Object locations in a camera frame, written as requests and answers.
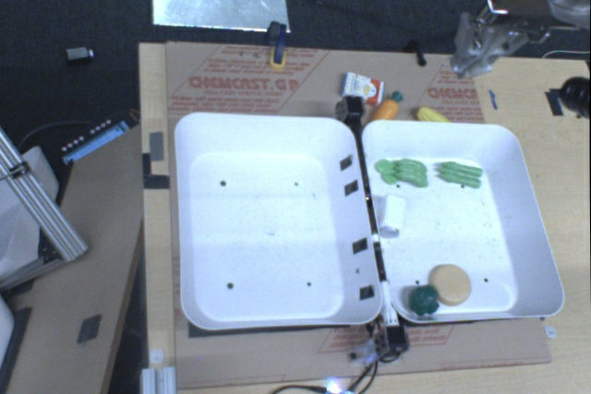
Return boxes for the yellow corn cob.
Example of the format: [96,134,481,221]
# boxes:
[411,105,452,125]

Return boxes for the dark green broccoli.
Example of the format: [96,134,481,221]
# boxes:
[407,283,440,318]

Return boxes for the white plastic tray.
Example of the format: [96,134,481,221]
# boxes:
[361,119,566,325]
[174,111,385,331]

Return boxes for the small black and silver cylinder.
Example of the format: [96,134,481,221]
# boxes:
[65,46,95,63]

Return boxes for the thin black and white rod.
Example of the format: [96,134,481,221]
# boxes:
[349,117,394,325]

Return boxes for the orange carrot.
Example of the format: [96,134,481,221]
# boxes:
[370,90,404,123]

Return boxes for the tan round biscuit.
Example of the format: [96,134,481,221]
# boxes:
[428,263,473,307]

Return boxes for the white and red carton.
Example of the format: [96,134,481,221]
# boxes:
[341,71,386,108]

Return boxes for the green pea pods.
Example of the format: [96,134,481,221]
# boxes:
[434,161,484,190]
[374,157,430,189]

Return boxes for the brown cardboard board red print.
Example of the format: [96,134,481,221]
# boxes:
[163,42,553,391]

